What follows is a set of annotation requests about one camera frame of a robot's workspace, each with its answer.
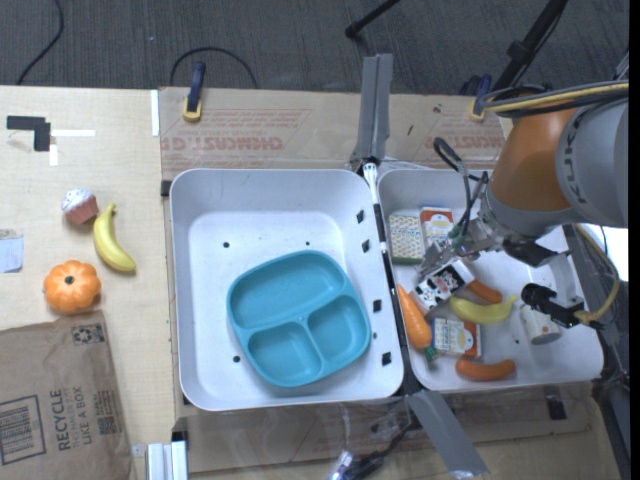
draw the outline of banana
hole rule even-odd
[[[449,299],[449,304],[453,312],[461,320],[474,324],[497,324],[509,316],[511,306],[513,306],[516,300],[518,300],[518,297],[511,295],[507,300],[498,302],[497,304],[483,306],[453,296]]]
[[[113,211],[115,203],[109,203],[93,223],[93,241],[96,251],[104,262],[120,272],[133,272],[136,269],[136,262],[120,246],[116,240],[113,230]]]

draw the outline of food package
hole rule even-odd
[[[450,208],[434,208],[425,206],[420,209],[420,225],[424,236],[425,247],[437,242],[444,244],[453,229],[453,212]]]
[[[471,322],[434,318],[431,321],[433,347],[442,354],[476,358],[482,355],[480,326]]]
[[[394,263],[420,263],[424,255],[420,219],[413,215],[390,215],[391,260]]]
[[[451,298],[463,286],[474,280],[473,274],[460,260],[429,274],[411,291],[424,315]]]

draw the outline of orange pumpkin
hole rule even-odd
[[[52,309],[71,314],[88,308],[102,284],[96,269],[88,263],[69,260],[56,265],[44,279],[44,294]]]

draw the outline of blue plastic tray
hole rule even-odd
[[[297,387],[355,361],[369,346],[364,306],[328,255],[301,251],[238,277],[227,313],[247,358],[268,382]]]

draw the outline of cupcake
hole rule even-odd
[[[86,188],[76,188],[67,192],[62,199],[62,212],[74,224],[84,224],[98,215],[98,202]]]

